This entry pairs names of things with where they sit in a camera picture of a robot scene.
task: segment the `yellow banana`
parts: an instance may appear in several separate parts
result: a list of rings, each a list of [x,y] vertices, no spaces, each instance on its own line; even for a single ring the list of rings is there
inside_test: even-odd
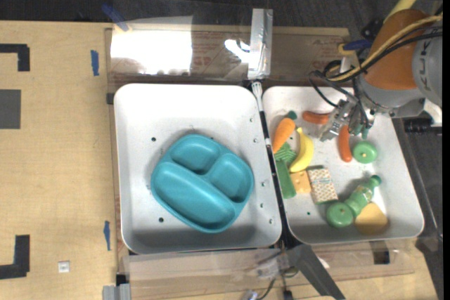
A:
[[[314,154],[312,139],[303,133],[302,128],[297,128],[297,132],[300,135],[300,151],[297,158],[290,165],[289,171],[291,173],[305,170],[311,163]]]

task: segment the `gray square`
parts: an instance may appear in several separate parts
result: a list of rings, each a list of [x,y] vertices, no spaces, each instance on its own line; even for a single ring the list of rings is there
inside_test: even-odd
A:
[[[0,90],[0,129],[20,129],[20,90]]]

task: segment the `wooden table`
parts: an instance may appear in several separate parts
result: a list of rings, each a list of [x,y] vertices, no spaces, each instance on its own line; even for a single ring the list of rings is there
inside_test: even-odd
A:
[[[0,299],[101,299],[103,286],[115,283],[107,29],[110,24],[0,22],[0,43],[31,50],[29,72],[18,71],[16,54],[0,53],[0,89],[21,90],[20,129],[0,129],[0,265],[13,262],[16,235],[30,236],[30,271],[0,280]],[[91,51],[98,52],[98,76]],[[339,282],[340,289],[348,299],[436,299],[423,255],[410,251],[414,273]],[[60,261],[70,262],[70,272],[58,272]],[[292,291],[296,299],[317,296],[310,285]],[[281,292],[267,299],[282,299]]]

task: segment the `teal plate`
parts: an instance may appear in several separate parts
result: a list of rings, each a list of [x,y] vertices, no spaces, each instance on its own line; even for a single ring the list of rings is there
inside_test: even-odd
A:
[[[239,217],[253,190],[251,168],[236,154],[202,135],[179,139],[151,175],[154,198],[185,224],[220,233]]]

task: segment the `robotic hand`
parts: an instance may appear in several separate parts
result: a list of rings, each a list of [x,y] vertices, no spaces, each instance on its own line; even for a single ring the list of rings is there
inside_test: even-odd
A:
[[[399,11],[386,20],[359,66],[342,72],[336,65],[311,74],[347,97],[333,104],[321,129],[322,141],[337,136],[347,124],[351,134],[365,138],[378,114],[404,118],[426,111],[432,126],[442,125],[442,19],[413,9]],[[338,86],[348,81],[353,81],[354,94]]]

